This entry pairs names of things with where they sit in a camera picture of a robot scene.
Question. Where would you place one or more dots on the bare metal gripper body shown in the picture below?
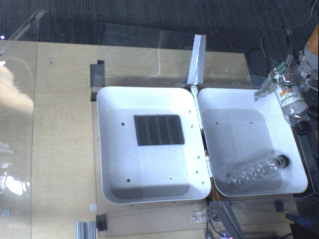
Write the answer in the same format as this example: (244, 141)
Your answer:
(309, 75)

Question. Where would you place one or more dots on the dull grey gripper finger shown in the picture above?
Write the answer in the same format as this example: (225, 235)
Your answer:
(264, 90)

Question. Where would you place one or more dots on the clear plastic bottle white label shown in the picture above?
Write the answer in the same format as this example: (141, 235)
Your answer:
(292, 101)

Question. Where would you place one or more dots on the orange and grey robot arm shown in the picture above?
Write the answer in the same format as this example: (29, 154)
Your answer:
(314, 49)

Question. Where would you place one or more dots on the white plastic tray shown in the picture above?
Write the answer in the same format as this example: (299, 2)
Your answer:
(154, 163)
(239, 138)

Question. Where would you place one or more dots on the clear plastic bottle black neck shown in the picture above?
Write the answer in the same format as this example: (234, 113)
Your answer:
(251, 173)

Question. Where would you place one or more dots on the black ribbed rectangular pad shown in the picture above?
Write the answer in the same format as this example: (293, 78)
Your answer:
(159, 130)

